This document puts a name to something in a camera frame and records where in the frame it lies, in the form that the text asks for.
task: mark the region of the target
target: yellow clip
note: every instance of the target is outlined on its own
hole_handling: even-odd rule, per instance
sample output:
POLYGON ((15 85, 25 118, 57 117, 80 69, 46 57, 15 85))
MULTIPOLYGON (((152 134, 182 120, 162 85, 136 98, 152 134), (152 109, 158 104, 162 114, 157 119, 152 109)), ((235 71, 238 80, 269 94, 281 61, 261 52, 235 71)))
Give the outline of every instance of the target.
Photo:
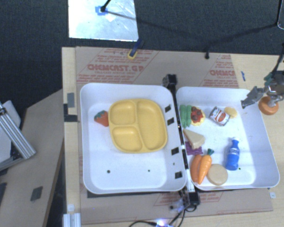
POLYGON ((136 58, 137 53, 138 53, 138 51, 136 51, 136 52, 133 54, 133 56, 130 56, 130 54, 131 54, 132 51, 133 51, 133 50, 131 49, 131 50, 129 51, 129 53, 127 54, 127 58, 130 59, 130 60, 133 60, 134 58, 136 58))

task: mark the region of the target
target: blue bottle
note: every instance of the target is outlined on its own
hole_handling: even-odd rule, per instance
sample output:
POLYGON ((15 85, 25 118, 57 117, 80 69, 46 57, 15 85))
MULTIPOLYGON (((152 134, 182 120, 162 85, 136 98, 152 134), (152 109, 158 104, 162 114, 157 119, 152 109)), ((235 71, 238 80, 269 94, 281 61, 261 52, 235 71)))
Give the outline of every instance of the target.
POLYGON ((238 169, 238 161, 240 156, 240 149, 238 147, 238 139, 232 139, 232 146, 229 148, 227 153, 227 160, 225 164, 225 168, 230 171, 235 171, 238 169))

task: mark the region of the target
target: cardboard sheet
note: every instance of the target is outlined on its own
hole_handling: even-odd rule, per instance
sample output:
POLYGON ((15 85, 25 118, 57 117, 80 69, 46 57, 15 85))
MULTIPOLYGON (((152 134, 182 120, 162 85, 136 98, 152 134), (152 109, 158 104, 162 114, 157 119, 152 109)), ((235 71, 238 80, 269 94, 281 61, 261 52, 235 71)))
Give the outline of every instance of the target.
MULTIPOLYGON (((127 59, 127 49, 76 48, 77 107, 80 115, 80 89, 90 82, 161 85, 167 74, 177 74, 177 88, 238 88, 237 77, 228 54, 164 52, 139 50, 135 60, 127 59)), ((80 157, 80 204, 82 224, 96 224, 142 219, 173 218, 170 205, 180 196, 177 192, 93 195, 82 181, 81 124, 78 124, 80 157)), ((272 211, 267 189, 249 189, 200 193, 201 204, 187 216, 221 215, 272 211)))

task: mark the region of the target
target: metal frame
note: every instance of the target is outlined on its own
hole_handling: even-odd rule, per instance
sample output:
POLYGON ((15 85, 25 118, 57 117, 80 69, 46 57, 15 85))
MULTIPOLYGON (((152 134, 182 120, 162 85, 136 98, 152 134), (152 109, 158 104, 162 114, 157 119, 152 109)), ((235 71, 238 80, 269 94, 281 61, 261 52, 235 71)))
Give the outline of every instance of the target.
POLYGON ((28 159, 33 156, 36 151, 35 149, 29 144, 29 142, 25 139, 20 129, 16 126, 16 124, 11 119, 7 110, 3 107, 2 103, 0 102, 0 126, 5 131, 7 136, 12 141, 13 145, 18 150, 19 154, 21 155, 20 158, 14 159, 11 157, 3 162, 0 163, 0 171, 4 170, 22 160, 28 159))

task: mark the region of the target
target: green vegetable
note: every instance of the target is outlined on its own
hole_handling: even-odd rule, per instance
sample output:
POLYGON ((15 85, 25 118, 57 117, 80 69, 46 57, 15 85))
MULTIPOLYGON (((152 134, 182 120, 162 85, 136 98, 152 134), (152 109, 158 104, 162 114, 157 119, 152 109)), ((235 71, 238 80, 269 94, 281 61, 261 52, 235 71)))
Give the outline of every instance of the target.
POLYGON ((186 125, 187 127, 189 127, 191 124, 190 114, 191 114, 191 105, 187 105, 186 106, 186 125))
POLYGON ((180 118, 181 118, 181 124, 183 128, 186 128, 186 106, 180 105, 180 118))

